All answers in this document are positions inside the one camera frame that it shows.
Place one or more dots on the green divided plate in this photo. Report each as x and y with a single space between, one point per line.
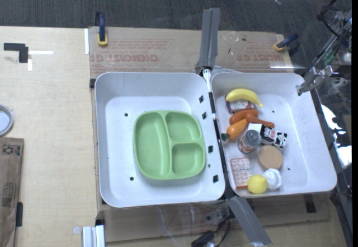
151 142

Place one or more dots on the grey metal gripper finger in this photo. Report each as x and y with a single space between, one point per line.
316 72
306 86

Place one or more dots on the orange and white carton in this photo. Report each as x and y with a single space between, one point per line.
240 171

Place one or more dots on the orange sausage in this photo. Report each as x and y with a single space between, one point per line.
240 115

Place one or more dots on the black and white cow carton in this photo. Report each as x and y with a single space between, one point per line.
272 135

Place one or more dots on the white plastic tray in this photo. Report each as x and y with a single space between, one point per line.
117 134
302 139

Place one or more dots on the brown paper envelope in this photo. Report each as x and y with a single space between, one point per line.
9 184

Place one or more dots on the brown cardboard board red print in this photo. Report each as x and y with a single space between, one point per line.
167 52

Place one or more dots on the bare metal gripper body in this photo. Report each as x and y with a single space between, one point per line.
342 64

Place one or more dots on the yellow banana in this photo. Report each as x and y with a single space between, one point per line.
243 94

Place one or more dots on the orange carrot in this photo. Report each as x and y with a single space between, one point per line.
237 128

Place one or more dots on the red and white packet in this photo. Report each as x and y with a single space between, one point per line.
240 106

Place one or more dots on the tan round biscuit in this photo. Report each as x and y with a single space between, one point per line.
270 157

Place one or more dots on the small orange and white can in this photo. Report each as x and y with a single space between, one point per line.
249 140

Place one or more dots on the yellow lemon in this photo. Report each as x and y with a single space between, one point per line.
257 184

